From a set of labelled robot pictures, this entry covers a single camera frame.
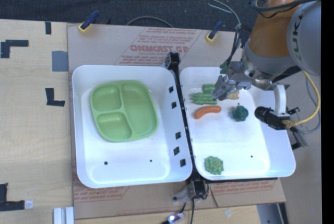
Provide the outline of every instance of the wooden surface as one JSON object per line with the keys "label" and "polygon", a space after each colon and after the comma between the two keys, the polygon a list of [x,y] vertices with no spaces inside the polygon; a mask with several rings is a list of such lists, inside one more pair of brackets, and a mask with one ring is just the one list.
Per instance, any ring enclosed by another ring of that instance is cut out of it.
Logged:
{"label": "wooden surface", "polygon": [[[0,58],[0,184],[9,183],[8,201],[33,200],[33,209],[0,212],[0,223],[52,223],[53,208],[73,206],[68,72],[52,71],[52,52],[67,52],[66,23],[53,22],[49,35],[44,22],[0,20],[0,41],[10,39],[29,46],[11,47],[10,58]],[[65,106],[46,105],[45,88],[54,88]],[[260,223],[256,206],[226,210],[195,210],[193,223]],[[161,223],[169,215],[76,223]]]}

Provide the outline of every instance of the cardboard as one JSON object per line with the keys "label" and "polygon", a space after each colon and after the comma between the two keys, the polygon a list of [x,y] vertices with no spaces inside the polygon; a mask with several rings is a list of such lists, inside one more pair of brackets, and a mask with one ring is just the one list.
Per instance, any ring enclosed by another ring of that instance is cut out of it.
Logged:
{"label": "cardboard", "polygon": [[[209,30],[92,25],[80,33],[78,25],[68,24],[68,66],[73,155],[73,197],[76,219],[138,215],[179,211],[172,194],[186,182],[91,189],[76,174],[71,76],[81,65],[164,65],[168,52],[179,52],[180,70],[190,66],[219,66],[230,55],[234,32],[218,32],[213,42]],[[236,52],[233,60],[239,60]],[[224,182],[210,184],[206,200],[196,208],[217,208],[285,202],[280,180]]]}

